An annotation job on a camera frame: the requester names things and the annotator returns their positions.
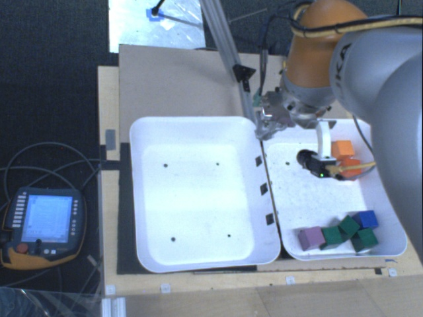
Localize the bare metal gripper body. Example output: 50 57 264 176
260 89 332 130

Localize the orange cube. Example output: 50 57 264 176
330 139 356 160
339 158 362 182

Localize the white plastic tray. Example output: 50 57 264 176
262 117 408 262
128 116 282 274

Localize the purple cube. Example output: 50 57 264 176
297 225 327 252

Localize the green cube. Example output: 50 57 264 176
337 215 362 238
321 226 350 250
350 228 379 254

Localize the blue cube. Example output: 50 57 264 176
352 209 379 230

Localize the black cylinder on white bracket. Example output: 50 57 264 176
296 118 345 180

